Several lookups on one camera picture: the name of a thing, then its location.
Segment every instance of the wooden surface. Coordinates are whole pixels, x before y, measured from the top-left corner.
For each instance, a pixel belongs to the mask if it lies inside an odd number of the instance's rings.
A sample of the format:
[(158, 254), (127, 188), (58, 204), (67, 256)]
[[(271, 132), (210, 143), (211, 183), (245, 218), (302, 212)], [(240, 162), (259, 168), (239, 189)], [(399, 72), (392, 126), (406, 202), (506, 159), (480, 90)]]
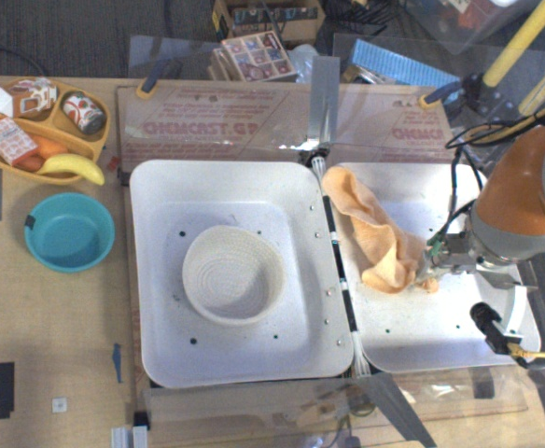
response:
[[(0, 77), (0, 84), (11, 79)], [(60, 79), (102, 98), (113, 115), (117, 114), (117, 86), (134, 84), (122, 79)], [(0, 448), (109, 446), (111, 428), (129, 427), (133, 420), (130, 286), (134, 284), (128, 275), (124, 194), (115, 172), (106, 170), (117, 151), (117, 127), (113, 126), (98, 161), (106, 176), (100, 188), (86, 181), (64, 188), (48, 186), (3, 173), (0, 362), (15, 362), (15, 411), (9, 419), (0, 420)], [(30, 255), (23, 240), (28, 212), (49, 195), (64, 191), (98, 199), (116, 224), (112, 251), (84, 273), (45, 268)], [(122, 383), (111, 358), (115, 343), (121, 345)], [(426, 427), (439, 446), (545, 448), (545, 415), (538, 392), (523, 371), (514, 373), (527, 410), (428, 421)], [(51, 401), (57, 397), (67, 397), (67, 412), (51, 412)], [(364, 446), (396, 440), (395, 429), (387, 426), (355, 427), (355, 434)], [(255, 446), (275, 445), (259, 441)], [(398, 442), (390, 446), (420, 445)]]

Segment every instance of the orange tray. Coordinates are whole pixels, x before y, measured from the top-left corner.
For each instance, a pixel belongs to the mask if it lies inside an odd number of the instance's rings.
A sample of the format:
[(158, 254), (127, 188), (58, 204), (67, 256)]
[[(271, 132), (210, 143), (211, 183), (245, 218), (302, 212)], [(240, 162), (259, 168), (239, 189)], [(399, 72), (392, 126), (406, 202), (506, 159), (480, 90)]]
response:
[[(50, 79), (57, 87), (58, 95), (55, 105), (46, 111), (43, 111), (32, 119), (14, 118), (20, 128), (29, 134), (38, 134), (45, 136), (54, 141), (58, 141), (67, 146), (70, 153), (79, 154), (89, 160), (96, 162), (98, 157), (105, 146), (106, 138), (111, 126), (111, 114), (103, 103), (96, 96), (84, 91), (80, 88), (76, 88), (70, 85), (66, 85), (60, 81)], [(95, 134), (84, 134), (76, 124), (69, 119), (69, 117), (63, 112), (61, 106), (63, 99), (66, 99), (72, 92), (82, 91), (86, 96), (92, 99), (98, 107), (105, 113), (106, 120), (103, 128)], [(0, 168), (33, 179), (41, 183), (57, 184), (65, 186), (73, 184), (80, 179), (81, 175), (72, 175), (71, 173), (55, 173), (48, 175), (37, 175), (36, 173), (30, 173), (22, 169), (13, 167), (7, 164), (3, 158), (0, 157)]]

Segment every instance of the white bowl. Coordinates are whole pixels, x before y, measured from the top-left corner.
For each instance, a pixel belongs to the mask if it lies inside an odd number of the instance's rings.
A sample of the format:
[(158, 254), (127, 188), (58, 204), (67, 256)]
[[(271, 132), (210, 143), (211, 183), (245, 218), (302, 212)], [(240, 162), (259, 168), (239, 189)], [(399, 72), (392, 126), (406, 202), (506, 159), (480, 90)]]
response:
[(286, 284), (285, 264), (276, 247), (232, 226), (202, 232), (189, 247), (182, 275), (194, 309), (226, 326), (260, 321), (279, 301)]

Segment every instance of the small white square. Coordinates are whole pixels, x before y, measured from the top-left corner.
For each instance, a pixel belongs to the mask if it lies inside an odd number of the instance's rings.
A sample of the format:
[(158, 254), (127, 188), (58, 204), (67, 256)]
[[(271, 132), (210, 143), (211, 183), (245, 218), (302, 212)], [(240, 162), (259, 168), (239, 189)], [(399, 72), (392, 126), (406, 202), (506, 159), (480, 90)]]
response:
[(56, 399), (52, 399), (52, 412), (53, 413), (67, 412), (67, 398), (58, 397)]

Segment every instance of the white tray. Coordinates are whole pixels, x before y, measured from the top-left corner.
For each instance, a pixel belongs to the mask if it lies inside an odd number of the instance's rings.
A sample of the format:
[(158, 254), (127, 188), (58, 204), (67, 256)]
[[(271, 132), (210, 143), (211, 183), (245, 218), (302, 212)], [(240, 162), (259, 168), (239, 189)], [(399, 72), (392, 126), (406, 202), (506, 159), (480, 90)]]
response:
[[(445, 222), (451, 194), (449, 164), (345, 163), (376, 195), (383, 209), (405, 231), (429, 239)], [(468, 166), (457, 167), (458, 205), (474, 199), (478, 186)], [(446, 275), (440, 289), (427, 294), (407, 288), (384, 294), (366, 287), (361, 272), (369, 267), (352, 237), (349, 217), (334, 210), (342, 260), (361, 333), (364, 355), (388, 372), (429, 371), (514, 363), (496, 355), (469, 316), (469, 309), (485, 301), (503, 314), (506, 294), (477, 274)], [(451, 232), (461, 230), (463, 217)], [(520, 280), (516, 268), (510, 274)], [(540, 339), (527, 306), (520, 333), (524, 348), (537, 351)]]
[[(142, 359), (151, 380), (181, 388), (330, 377), (350, 366), (349, 325), (310, 170), (290, 162), (147, 161), (130, 188)], [(220, 224), (261, 231), (284, 257), (283, 298), (256, 325), (220, 326), (185, 296), (186, 252)]]

